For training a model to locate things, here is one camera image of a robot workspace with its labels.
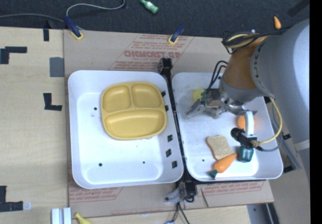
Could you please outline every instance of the yellow divided plate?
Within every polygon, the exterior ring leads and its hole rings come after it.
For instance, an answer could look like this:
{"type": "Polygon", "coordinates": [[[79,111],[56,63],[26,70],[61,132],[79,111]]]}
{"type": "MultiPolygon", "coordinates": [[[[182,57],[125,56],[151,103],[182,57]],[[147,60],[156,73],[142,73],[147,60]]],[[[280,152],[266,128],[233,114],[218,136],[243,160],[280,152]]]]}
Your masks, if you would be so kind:
{"type": "Polygon", "coordinates": [[[155,136],[167,124],[160,90],[147,82],[120,83],[107,87],[101,96],[105,131],[119,140],[155,136]]]}

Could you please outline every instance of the green bottle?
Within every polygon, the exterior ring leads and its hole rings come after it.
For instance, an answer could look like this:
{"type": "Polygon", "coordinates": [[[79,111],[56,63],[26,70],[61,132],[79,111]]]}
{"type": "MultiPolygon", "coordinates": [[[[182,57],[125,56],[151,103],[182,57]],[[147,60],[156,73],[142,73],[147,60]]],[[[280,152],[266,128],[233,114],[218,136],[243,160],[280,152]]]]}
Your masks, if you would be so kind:
{"type": "Polygon", "coordinates": [[[140,0],[140,2],[154,14],[159,10],[159,8],[153,5],[150,1],[140,0]]]}

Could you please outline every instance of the cardboard box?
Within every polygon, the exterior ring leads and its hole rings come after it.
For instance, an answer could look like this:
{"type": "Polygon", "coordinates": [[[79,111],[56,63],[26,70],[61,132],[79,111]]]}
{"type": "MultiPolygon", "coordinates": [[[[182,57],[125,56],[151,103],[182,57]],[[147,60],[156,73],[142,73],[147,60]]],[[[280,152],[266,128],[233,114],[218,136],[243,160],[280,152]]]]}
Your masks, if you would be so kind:
{"type": "MultiPolygon", "coordinates": [[[[172,76],[179,72],[213,72],[219,60],[229,60],[229,54],[218,38],[179,37],[171,46],[167,35],[82,31],[77,41],[64,30],[64,67],[67,141],[69,112],[67,80],[77,70],[140,70],[156,71],[159,60],[171,58],[172,76]]],[[[68,155],[69,207],[84,217],[123,215],[174,210],[164,197],[175,184],[159,184],[103,189],[83,189],[76,185],[71,174],[68,155]]],[[[185,209],[245,205],[273,202],[267,180],[227,182],[197,185],[198,194],[185,209]]]]}

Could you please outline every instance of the white tray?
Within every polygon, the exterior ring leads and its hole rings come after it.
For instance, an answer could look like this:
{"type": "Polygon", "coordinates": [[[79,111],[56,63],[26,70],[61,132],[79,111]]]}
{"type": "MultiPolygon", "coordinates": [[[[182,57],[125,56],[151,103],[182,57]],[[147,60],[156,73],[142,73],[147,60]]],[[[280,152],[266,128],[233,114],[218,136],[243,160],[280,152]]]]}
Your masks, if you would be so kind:
{"type": "Polygon", "coordinates": [[[81,187],[173,183],[181,178],[183,163],[176,126],[167,82],[161,75],[139,71],[76,71],[68,79],[68,99],[72,174],[81,187]],[[163,99],[168,106],[167,125],[159,135],[116,140],[104,130],[101,94],[108,86],[124,82],[149,82],[166,92],[163,99]]]}
{"type": "MultiPolygon", "coordinates": [[[[212,171],[215,159],[206,144],[206,138],[213,135],[224,135],[233,152],[237,152],[240,144],[230,136],[230,131],[237,127],[237,117],[230,112],[223,113],[219,119],[212,118],[203,112],[187,118],[186,113],[194,103],[192,93],[196,89],[206,89],[212,73],[178,73],[173,77],[172,86],[176,101],[179,128],[183,143],[184,154],[189,173],[202,182],[213,181],[208,175],[212,171]]],[[[213,85],[218,88],[218,81],[213,85]]],[[[254,116],[254,132],[258,140],[267,140],[274,133],[263,97],[258,97],[245,106],[246,109],[256,110],[254,116]]],[[[264,144],[263,148],[274,148],[276,141],[264,144]]],[[[283,163],[279,150],[260,152],[255,150],[249,163],[235,160],[224,172],[218,173],[215,181],[260,180],[278,178],[283,171],[283,163]]]]}

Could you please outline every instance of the blue clip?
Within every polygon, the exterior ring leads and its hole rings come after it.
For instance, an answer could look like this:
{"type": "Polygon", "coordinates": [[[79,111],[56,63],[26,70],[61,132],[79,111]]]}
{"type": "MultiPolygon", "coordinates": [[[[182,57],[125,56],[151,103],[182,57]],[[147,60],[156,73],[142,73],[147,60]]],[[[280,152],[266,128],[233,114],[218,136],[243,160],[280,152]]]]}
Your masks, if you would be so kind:
{"type": "Polygon", "coordinates": [[[83,34],[79,31],[76,24],[73,22],[72,19],[69,19],[68,17],[64,17],[64,22],[67,24],[68,28],[71,30],[71,34],[77,39],[81,40],[83,38],[83,34]]]}
{"type": "Polygon", "coordinates": [[[169,39],[168,39],[168,43],[170,44],[170,45],[175,45],[175,43],[177,42],[177,40],[178,40],[178,36],[179,35],[181,35],[182,33],[183,33],[183,31],[184,31],[185,29],[184,29],[184,25],[183,24],[181,24],[178,28],[177,28],[177,30],[176,30],[176,32],[173,34],[173,35],[171,35],[170,37],[169,37],[169,39]]]}

